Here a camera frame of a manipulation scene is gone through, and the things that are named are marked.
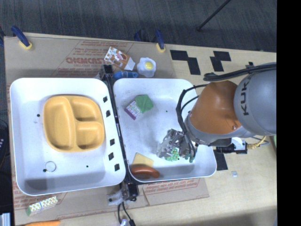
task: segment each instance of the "gray carpet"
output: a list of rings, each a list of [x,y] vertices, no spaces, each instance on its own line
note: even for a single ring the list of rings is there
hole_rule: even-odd
[[[0,0],[0,26],[24,32],[134,40],[160,29],[165,43],[276,52],[277,0]],[[4,53],[0,49],[0,119],[7,121]],[[10,172],[9,157],[0,171]]]

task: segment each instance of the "orange object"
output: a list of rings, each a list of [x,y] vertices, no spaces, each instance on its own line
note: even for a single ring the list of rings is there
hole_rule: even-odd
[[[231,81],[209,83],[191,110],[191,124],[211,134],[227,134],[241,127],[233,105],[236,88]]]
[[[131,173],[138,178],[158,178],[160,176],[160,173],[156,169],[145,165],[133,165]]]
[[[60,220],[52,220],[38,223],[26,224],[25,226],[57,226],[61,223]]]

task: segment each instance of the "small box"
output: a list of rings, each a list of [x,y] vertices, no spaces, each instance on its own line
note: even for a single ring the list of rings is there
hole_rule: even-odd
[[[150,110],[154,104],[147,95],[136,96],[124,111],[133,119],[136,120],[141,114]]]
[[[129,55],[110,47],[104,60],[123,70],[133,70],[135,62]]]
[[[31,204],[28,206],[26,213],[28,216],[35,215],[37,213],[40,213],[44,210],[53,208],[57,204],[58,200],[56,196],[53,196],[51,198],[47,198],[45,200],[42,200],[40,202],[36,202],[34,204]]]

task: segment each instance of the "yellow plastic plate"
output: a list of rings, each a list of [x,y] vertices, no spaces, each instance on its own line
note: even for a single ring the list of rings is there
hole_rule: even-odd
[[[46,140],[60,152],[82,152],[99,147],[105,137],[98,104],[84,96],[49,98],[43,108]]]

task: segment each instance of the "white tray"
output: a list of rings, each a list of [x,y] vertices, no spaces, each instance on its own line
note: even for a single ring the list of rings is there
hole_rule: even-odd
[[[182,130],[176,115],[176,105],[184,89],[193,85],[181,79],[120,79],[113,90],[125,151],[129,166],[135,154],[140,153],[154,160],[153,167],[160,172],[158,178],[139,179],[148,183],[176,179],[208,177],[216,171],[216,160],[211,147],[199,145],[193,163],[181,158],[179,161],[167,161],[156,156],[156,149],[163,141],[169,129]],[[154,107],[133,120],[124,108],[138,95],[148,95]],[[195,90],[186,93],[182,105],[196,96]],[[195,101],[183,110],[185,119]]]
[[[74,153],[63,153],[50,147],[43,129],[43,105],[50,97],[60,94],[83,95],[98,103],[105,126],[105,140],[100,147]],[[53,194],[117,185],[123,181],[126,169],[108,88],[102,81],[21,78],[10,87],[10,102],[16,181],[22,192]],[[47,166],[55,165],[56,169],[44,172],[49,161]]]

